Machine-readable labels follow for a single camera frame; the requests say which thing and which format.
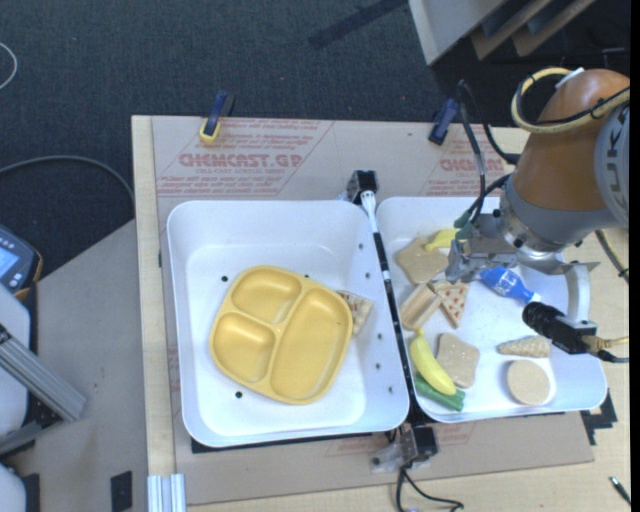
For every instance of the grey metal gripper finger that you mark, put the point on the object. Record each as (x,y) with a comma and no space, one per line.
(454,269)
(475,269)

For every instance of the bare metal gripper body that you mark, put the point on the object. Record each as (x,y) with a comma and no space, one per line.
(500,240)

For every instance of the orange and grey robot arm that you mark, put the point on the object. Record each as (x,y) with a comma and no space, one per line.
(560,165)

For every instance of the toy pizza slice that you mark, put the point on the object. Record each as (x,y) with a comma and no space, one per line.
(361,310)
(454,300)

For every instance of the small yellow banana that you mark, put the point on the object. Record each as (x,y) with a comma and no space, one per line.
(440,240)

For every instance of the blue plastic bottle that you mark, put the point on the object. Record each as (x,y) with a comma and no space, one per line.
(505,282)

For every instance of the tan toy bread slice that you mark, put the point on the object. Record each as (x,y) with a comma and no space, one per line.
(420,262)

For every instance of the tan toy wafer block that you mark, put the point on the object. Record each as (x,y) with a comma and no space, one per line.
(419,306)

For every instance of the white plastic tray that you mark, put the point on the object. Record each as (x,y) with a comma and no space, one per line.
(210,235)
(495,325)

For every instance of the thin black and white rod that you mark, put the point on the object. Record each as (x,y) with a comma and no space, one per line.
(385,270)

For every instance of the speckled toy toast slice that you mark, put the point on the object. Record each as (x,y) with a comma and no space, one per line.
(459,360)

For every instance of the tan toy pie wedge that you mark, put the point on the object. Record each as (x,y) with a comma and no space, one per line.
(525,347)

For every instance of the large yellow banana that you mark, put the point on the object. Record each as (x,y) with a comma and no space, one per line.
(430,365)

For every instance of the round tan biscuit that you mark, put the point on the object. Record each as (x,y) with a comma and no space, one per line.
(528,382)

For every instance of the green toy beans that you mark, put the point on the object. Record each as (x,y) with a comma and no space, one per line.
(442,397)

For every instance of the yellow divided plate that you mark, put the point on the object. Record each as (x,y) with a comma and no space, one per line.
(300,340)

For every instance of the brown cardboard board red print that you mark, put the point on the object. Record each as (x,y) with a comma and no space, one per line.
(300,150)

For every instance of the black cylinder on white bracket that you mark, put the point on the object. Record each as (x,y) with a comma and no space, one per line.
(555,322)

